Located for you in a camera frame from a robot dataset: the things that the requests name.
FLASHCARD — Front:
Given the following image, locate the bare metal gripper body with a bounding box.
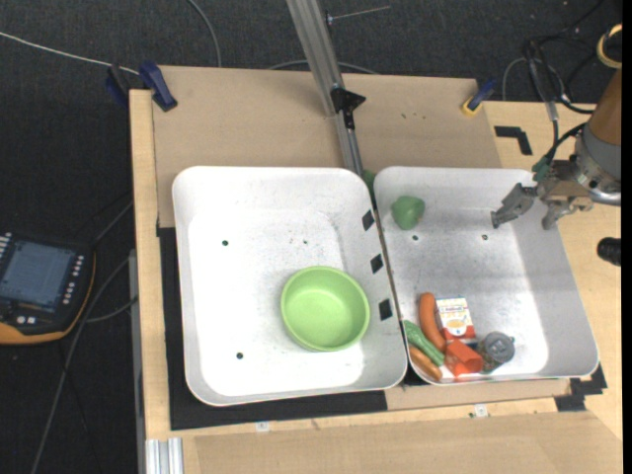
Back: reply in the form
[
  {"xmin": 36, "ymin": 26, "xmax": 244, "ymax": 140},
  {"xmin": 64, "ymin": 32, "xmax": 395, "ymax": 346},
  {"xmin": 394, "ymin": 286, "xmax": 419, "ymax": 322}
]
[{"xmin": 535, "ymin": 159, "xmax": 619, "ymax": 212}]

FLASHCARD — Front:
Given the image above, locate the white plastic tray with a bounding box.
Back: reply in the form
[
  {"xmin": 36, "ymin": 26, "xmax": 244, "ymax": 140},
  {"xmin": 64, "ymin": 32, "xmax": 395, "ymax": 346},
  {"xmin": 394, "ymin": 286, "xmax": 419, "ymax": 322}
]
[
  {"xmin": 171, "ymin": 165, "xmax": 409, "ymax": 408},
  {"xmin": 372, "ymin": 165, "xmax": 600, "ymax": 387}
]

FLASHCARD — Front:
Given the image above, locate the green bell pepper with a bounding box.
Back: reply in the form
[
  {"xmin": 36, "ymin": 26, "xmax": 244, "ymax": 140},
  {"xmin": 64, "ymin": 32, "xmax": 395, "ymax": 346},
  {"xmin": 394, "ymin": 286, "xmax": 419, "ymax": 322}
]
[{"xmin": 390, "ymin": 195, "xmax": 427, "ymax": 231}]

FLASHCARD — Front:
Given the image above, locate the white and red carton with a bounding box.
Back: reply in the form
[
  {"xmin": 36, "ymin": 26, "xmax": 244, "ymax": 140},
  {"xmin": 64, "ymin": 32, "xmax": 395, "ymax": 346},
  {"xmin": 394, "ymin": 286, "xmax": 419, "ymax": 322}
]
[{"xmin": 434, "ymin": 295, "xmax": 478, "ymax": 343}]

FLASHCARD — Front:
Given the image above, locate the orange sausage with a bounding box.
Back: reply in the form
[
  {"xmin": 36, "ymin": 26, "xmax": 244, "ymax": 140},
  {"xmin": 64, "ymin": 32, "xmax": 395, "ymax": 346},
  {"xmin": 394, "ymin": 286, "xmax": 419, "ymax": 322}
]
[{"xmin": 418, "ymin": 291, "xmax": 447, "ymax": 355}]

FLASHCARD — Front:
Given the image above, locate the grey can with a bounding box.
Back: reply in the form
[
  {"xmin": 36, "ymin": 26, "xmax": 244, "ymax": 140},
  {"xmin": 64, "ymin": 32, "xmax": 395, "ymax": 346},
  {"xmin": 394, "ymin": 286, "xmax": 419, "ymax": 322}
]
[{"xmin": 477, "ymin": 331, "xmax": 516, "ymax": 372}]

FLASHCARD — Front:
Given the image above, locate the thin black rod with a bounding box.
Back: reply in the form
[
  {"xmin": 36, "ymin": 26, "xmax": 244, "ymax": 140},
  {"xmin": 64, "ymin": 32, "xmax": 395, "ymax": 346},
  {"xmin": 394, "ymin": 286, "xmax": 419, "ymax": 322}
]
[{"xmin": 370, "ymin": 188, "xmax": 411, "ymax": 364}]

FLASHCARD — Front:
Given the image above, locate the orange red carton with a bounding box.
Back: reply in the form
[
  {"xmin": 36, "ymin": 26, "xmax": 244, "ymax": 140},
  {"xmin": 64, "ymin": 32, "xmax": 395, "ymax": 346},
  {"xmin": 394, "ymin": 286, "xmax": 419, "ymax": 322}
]
[{"xmin": 443, "ymin": 338, "xmax": 485, "ymax": 379}]

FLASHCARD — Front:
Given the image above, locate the green vegetable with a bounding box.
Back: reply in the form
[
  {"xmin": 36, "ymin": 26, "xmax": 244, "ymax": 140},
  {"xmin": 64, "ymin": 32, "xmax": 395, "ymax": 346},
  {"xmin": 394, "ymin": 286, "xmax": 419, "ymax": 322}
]
[{"xmin": 402, "ymin": 319, "xmax": 446, "ymax": 367}]

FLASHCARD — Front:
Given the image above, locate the green bowl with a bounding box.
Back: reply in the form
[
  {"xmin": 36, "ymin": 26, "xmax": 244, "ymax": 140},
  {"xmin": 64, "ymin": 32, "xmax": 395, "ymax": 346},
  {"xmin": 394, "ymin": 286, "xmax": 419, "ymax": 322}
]
[{"xmin": 279, "ymin": 265, "xmax": 371, "ymax": 354}]

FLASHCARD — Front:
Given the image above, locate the brown cardboard board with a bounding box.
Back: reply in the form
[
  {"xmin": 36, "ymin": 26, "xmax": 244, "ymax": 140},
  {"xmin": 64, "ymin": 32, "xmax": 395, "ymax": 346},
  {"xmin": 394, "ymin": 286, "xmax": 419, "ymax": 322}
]
[{"xmin": 150, "ymin": 65, "xmax": 574, "ymax": 412}]

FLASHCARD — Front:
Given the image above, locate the black cylinder on white bracket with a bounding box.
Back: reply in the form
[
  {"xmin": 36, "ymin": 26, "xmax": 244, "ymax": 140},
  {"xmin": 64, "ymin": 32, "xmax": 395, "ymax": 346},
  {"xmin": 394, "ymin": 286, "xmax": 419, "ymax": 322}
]
[{"xmin": 588, "ymin": 186, "xmax": 622, "ymax": 268}]

